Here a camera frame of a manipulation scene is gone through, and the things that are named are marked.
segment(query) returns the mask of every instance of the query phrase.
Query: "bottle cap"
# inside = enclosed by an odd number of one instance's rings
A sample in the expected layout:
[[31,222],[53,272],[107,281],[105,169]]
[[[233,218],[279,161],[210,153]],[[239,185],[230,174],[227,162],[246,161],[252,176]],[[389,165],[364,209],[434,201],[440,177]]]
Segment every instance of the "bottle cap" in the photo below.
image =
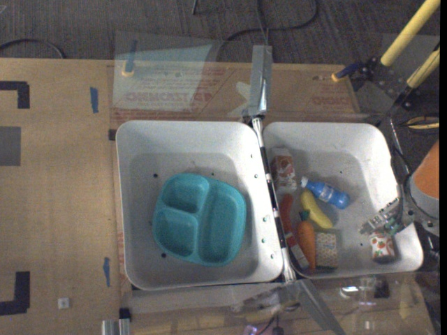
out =
[[303,177],[301,178],[301,187],[302,187],[302,188],[305,188],[306,185],[307,185],[307,182],[308,182],[308,181],[309,181],[309,179],[306,178],[306,176],[303,176]]

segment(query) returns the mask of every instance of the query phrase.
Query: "toy sink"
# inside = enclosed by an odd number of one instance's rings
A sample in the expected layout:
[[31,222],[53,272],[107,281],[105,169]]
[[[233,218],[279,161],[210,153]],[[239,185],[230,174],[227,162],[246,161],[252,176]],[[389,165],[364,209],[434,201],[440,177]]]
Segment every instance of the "toy sink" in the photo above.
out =
[[246,204],[231,185],[198,174],[182,173],[163,185],[153,233],[168,254],[211,267],[222,267],[239,252]]
[[[395,236],[397,259],[382,265],[372,260],[368,240],[358,232],[361,224],[397,196],[390,153],[378,129],[368,124],[273,123],[265,128],[263,138],[268,157],[274,147],[292,153],[297,178],[322,179],[351,196],[345,210],[321,207],[334,223],[338,268],[316,274],[297,269],[302,276],[342,278],[414,271],[422,265],[423,252],[413,225]],[[124,265],[132,284],[161,290],[262,283],[281,275],[284,259],[258,140],[250,127],[237,122],[129,121],[119,127],[116,142]],[[195,221],[186,222],[192,231],[191,246],[176,250],[181,257],[164,251],[155,240],[157,200],[167,180],[181,173],[222,181],[244,198],[246,225],[237,255],[228,263],[225,256],[213,258],[213,252],[201,258],[222,261],[221,267],[182,259],[198,255]],[[298,214],[296,204],[293,214]]]

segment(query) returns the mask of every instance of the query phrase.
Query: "gray square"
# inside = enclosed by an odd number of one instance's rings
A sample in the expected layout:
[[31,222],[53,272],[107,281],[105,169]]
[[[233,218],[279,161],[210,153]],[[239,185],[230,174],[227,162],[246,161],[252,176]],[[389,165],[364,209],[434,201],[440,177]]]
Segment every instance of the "gray square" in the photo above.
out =
[[0,126],[0,166],[20,166],[22,129]]

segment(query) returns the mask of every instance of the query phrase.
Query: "bottle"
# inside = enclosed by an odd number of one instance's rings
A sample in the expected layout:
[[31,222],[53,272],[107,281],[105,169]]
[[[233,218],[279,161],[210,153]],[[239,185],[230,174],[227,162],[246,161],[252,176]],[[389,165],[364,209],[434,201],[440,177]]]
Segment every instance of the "bottle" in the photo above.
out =
[[306,176],[301,178],[301,187],[308,188],[321,201],[333,204],[339,209],[345,209],[349,204],[349,195],[338,191],[325,182],[313,182]]

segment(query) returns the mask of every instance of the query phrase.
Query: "yellow banana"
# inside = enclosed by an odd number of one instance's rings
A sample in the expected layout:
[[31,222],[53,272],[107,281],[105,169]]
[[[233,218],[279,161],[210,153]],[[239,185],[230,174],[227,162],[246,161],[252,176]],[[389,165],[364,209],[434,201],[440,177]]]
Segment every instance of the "yellow banana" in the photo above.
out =
[[332,221],[321,211],[316,204],[314,194],[304,189],[300,196],[301,205],[304,210],[309,211],[309,218],[321,228],[332,228]]

